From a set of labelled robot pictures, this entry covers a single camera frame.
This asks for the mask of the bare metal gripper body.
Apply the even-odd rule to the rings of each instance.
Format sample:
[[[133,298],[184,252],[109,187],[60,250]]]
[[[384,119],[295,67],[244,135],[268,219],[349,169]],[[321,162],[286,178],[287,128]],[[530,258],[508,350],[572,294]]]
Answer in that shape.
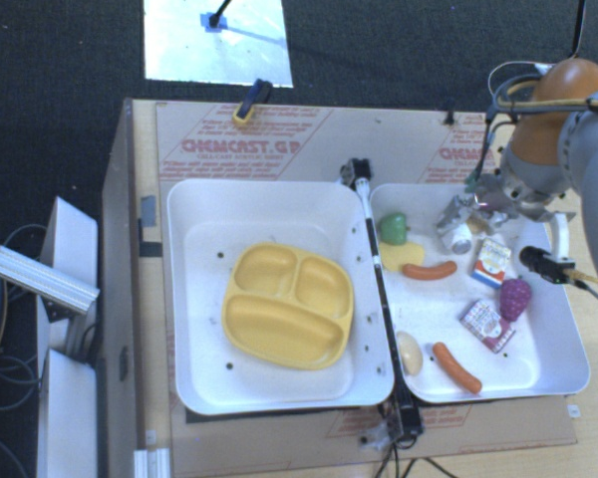
[[[482,175],[474,188],[474,201],[480,212],[501,221],[524,217],[544,222],[549,218],[549,196],[532,189],[514,175]]]

